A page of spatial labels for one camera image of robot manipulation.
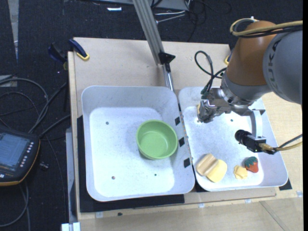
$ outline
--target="yellow toy food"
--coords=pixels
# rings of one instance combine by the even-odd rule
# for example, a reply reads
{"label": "yellow toy food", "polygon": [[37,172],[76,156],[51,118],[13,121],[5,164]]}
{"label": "yellow toy food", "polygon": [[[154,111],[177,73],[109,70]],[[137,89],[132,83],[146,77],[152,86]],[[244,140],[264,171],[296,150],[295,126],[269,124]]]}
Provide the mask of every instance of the yellow toy food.
{"label": "yellow toy food", "polygon": [[234,174],[235,174],[236,179],[240,179],[240,180],[246,179],[248,176],[247,169],[242,166],[238,166],[238,165],[234,167]]}
{"label": "yellow toy food", "polygon": [[220,159],[216,159],[212,154],[207,154],[197,164],[196,170],[212,182],[218,182],[225,176],[227,164]]}

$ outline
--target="white tray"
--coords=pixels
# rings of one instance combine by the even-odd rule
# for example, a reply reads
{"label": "white tray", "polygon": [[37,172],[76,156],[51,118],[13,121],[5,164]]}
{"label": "white tray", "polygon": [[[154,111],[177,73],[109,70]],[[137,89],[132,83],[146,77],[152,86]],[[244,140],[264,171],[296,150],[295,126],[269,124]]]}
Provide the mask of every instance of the white tray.
{"label": "white tray", "polygon": [[[251,131],[248,116],[239,116],[234,112],[215,117],[210,123],[200,123],[197,118],[197,105],[200,103],[200,92],[203,87],[184,88],[179,92],[179,101],[183,121],[188,136],[192,162],[195,166],[206,154],[211,153],[217,159],[228,165],[225,177],[219,182],[211,182],[195,171],[200,186],[207,191],[224,191],[233,189],[276,187],[284,185],[288,180],[288,173],[280,152],[274,155],[253,153],[235,139],[235,132],[239,129]],[[263,101],[259,99],[251,109],[265,109]],[[262,115],[263,136],[267,143],[277,146],[266,112]],[[243,161],[255,156],[259,161],[259,172],[248,172],[247,179],[238,180],[234,176],[234,167],[243,166]]]}
{"label": "white tray", "polygon": [[[91,86],[82,93],[86,179],[97,201],[184,194],[195,178],[176,95],[166,87]],[[169,158],[140,154],[136,132],[149,119],[170,124],[185,143]]]}

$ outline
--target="yellow clamp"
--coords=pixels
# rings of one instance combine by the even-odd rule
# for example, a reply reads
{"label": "yellow clamp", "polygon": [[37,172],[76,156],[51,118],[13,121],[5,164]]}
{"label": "yellow clamp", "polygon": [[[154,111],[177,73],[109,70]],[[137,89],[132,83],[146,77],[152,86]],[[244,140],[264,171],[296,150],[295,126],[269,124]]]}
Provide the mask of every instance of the yellow clamp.
{"label": "yellow clamp", "polygon": [[77,52],[77,56],[79,56],[83,61],[87,61],[89,58],[90,58],[90,55],[88,53],[86,53],[87,56],[86,57],[83,57],[82,55],[80,55],[78,52]]}
{"label": "yellow clamp", "polygon": [[225,62],[226,65],[229,65],[229,61],[228,61],[229,57],[230,57],[230,56],[227,56],[227,57],[225,58],[225,61],[224,61],[224,62]]}

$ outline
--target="black clip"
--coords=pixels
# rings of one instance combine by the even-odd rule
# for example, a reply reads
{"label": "black clip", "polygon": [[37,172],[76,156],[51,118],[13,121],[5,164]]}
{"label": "black clip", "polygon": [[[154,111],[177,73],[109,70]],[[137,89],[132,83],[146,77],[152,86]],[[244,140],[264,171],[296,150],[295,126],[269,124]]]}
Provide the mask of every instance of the black clip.
{"label": "black clip", "polygon": [[159,60],[160,60],[161,64],[165,65],[166,71],[168,73],[170,73],[171,69],[170,69],[170,64],[169,63],[175,58],[175,56],[171,55],[171,54],[168,54],[168,53],[165,53],[165,52],[159,52],[158,57],[159,57]]}

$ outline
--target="toy food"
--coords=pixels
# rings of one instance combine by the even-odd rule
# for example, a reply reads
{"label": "toy food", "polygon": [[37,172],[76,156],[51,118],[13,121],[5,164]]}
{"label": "toy food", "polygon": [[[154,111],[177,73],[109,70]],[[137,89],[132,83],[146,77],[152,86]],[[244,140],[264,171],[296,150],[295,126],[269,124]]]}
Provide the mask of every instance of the toy food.
{"label": "toy food", "polygon": [[245,168],[251,172],[257,173],[259,171],[258,159],[255,156],[247,158],[244,162]]}
{"label": "toy food", "polygon": [[246,179],[248,176],[247,169],[239,165],[234,167],[234,174],[235,174],[236,179],[239,179],[239,180]]}
{"label": "toy food", "polygon": [[218,182],[225,176],[227,164],[220,159],[216,159],[212,154],[207,154],[197,164],[196,170],[212,182]]}

